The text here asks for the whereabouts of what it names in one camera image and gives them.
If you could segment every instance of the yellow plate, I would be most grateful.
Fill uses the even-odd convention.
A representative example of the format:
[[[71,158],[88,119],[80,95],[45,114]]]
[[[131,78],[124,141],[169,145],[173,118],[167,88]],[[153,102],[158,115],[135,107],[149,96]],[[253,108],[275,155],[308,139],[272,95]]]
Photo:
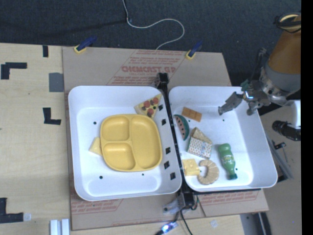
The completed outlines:
[[[118,171],[145,171],[162,160],[162,145],[156,123],[138,114],[114,115],[100,129],[102,155]]]

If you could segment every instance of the watermelon slice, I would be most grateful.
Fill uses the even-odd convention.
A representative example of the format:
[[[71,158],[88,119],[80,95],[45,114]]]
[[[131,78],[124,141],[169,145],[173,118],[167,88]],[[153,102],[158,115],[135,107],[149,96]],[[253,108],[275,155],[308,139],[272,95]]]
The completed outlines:
[[[185,141],[189,135],[188,121],[181,115],[174,115],[179,131],[182,135],[182,139]]]

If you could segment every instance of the cheese slice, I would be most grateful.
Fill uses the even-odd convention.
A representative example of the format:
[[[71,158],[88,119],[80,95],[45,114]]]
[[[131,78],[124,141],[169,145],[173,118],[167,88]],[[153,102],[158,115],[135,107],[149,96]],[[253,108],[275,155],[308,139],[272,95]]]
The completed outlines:
[[[185,176],[197,176],[200,174],[200,169],[194,159],[182,160]]]
[[[101,141],[99,137],[93,139],[89,151],[102,156]]]
[[[137,104],[134,109],[137,114],[142,114],[150,118],[154,118],[157,113],[157,108],[160,103],[162,94],[158,94],[154,97],[151,97],[140,104]]]

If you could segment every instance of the toy pizza slice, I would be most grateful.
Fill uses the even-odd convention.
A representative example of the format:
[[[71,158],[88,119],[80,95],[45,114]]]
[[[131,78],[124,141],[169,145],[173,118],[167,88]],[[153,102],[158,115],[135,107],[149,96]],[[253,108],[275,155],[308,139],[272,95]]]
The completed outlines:
[[[160,102],[162,94],[158,94],[152,98],[137,104],[134,108],[137,114],[142,114],[150,118],[154,118],[157,113],[158,104]]]

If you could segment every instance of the green bottle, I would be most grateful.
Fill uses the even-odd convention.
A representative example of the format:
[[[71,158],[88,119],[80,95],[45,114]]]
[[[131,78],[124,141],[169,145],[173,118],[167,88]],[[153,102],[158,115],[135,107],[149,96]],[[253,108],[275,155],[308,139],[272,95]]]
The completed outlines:
[[[231,152],[230,145],[228,143],[223,143],[218,148],[219,154],[221,156],[222,165],[229,173],[229,179],[233,180],[237,178],[235,173],[236,162],[234,156]]]

